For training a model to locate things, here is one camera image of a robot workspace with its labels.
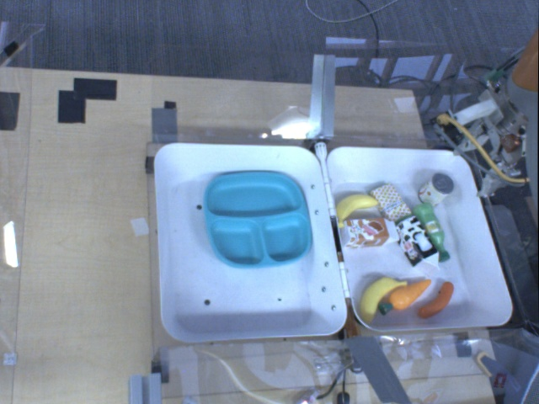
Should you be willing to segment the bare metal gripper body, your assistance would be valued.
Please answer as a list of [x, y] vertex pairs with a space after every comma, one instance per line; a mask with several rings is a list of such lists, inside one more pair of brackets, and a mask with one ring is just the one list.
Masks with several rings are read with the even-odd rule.
[[491, 157], [505, 163], [517, 163], [523, 157], [527, 118], [503, 93], [483, 93], [492, 111], [485, 118], [492, 146]]

